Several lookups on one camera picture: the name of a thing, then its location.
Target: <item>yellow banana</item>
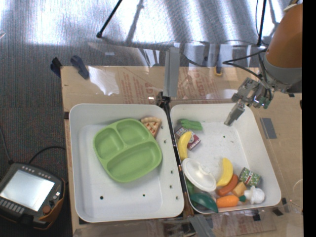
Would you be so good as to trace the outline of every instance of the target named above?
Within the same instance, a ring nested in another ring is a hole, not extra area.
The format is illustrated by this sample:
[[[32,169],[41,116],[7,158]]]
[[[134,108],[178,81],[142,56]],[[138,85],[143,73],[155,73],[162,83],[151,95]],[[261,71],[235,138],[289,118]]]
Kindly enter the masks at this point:
[[[233,177],[234,169],[230,160],[223,158],[223,173],[220,179],[217,181],[216,186],[228,185],[229,181]]]
[[[188,142],[190,141],[192,136],[191,131],[187,131],[184,134],[182,134],[179,138],[178,141],[178,153],[180,156],[180,160],[183,161],[185,158],[188,158],[188,153],[187,153],[187,145]]]

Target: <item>gray carpet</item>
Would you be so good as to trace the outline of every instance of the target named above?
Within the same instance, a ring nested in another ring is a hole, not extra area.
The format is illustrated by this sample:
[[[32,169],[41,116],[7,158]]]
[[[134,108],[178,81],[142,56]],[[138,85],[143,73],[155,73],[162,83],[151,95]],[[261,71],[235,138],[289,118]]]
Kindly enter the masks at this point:
[[[50,70],[54,57],[64,66],[71,65],[75,54],[86,65],[164,65],[152,50],[163,57],[171,46],[181,47],[181,65],[187,66],[203,63],[205,55],[196,55],[201,47],[223,53],[232,46],[227,57],[238,57],[269,44],[290,2],[267,0],[257,45],[263,0],[123,0],[97,38],[117,1],[0,0],[0,30],[5,33],[0,39],[0,128],[14,161],[28,162],[47,146],[65,146],[60,78]],[[208,65],[216,62],[210,59]],[[254,67],[258,61],[241,65]],[[62,149],[43,152],[33,164],[68,179]],[[0,177],[8,168],[0,140]],[[44,232],[0,218],[0,236],[71,237],[69,208],[66,200]]]

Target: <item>green divided plate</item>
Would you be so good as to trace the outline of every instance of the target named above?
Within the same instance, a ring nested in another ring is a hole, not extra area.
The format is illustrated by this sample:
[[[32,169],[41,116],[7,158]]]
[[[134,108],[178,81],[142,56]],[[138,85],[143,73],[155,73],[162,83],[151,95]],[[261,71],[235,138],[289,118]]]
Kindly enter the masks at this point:
[[[162,160],[156,139],[134,118],[121,119],[98,131],[93,148],[108,175],[121,183],[146,175]]]

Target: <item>toy pizza slice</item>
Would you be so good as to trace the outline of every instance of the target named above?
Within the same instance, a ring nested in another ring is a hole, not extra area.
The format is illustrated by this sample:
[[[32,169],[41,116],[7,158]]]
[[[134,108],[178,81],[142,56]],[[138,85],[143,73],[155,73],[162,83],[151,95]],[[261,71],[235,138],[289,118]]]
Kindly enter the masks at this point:
[[[161,119],[156,117],[142,118],[140,120],[155,138],[161,125]]]

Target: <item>white lid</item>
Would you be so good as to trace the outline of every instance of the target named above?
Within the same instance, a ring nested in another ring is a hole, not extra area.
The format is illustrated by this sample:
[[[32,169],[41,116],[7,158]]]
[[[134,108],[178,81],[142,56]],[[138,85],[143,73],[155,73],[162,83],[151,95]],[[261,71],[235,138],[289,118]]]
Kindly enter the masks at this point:
[[[216,189],[216,180],[211,173],[202,169],[201,164],[192,158],[185,158],[182,161],[182,168],[185,176],[197,188],[212,192]]]

